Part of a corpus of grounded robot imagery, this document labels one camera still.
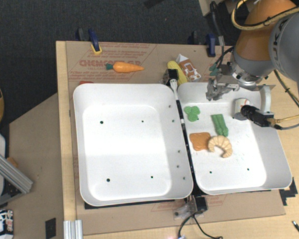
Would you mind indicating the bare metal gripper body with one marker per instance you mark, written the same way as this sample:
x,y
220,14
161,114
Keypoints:
x,y
229,80

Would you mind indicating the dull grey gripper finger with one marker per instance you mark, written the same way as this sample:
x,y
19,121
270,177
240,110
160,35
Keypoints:
x,y
219,94
210,91

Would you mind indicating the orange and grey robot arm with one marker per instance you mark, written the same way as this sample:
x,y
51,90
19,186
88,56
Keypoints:
x,y
255,43

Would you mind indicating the white cup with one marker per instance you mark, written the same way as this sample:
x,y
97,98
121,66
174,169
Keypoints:
x,y
240,103

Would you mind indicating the green broccoli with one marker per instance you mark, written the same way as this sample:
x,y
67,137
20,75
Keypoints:
x,y
192,112

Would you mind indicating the green asparagus bunch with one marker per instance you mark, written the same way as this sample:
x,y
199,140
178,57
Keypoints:
x,y
219,124

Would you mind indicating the orange and white carton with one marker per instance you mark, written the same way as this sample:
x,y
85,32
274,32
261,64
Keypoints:
x,y
189,68

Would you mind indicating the thin black and white rod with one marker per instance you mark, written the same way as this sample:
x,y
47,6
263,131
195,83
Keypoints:
x,y
181,116

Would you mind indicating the yellow corn cob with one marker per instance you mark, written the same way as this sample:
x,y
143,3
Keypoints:
x,y
176,71

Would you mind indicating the beige croissant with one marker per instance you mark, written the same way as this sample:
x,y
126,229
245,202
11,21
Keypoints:
x,y
220,142

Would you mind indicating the orange toast slice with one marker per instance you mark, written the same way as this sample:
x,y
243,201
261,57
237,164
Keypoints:
x,y
198,141

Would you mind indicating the white plastic tray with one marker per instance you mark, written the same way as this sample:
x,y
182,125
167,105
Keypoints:
x,y
239,168
129,143

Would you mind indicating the orange carrot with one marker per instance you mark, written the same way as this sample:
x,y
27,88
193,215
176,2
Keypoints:
x,y
127,67

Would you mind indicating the small red object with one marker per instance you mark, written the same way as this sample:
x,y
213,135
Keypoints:
x,y
86,82

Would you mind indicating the brown cardboard board, red print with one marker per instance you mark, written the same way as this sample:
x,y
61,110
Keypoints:
x,y
129,220

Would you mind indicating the black and white carton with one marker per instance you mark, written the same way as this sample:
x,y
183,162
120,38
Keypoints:
x,y
3,223

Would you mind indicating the black cylinder on white bracket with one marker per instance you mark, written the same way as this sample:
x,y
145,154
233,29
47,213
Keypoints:
x,y
255,114

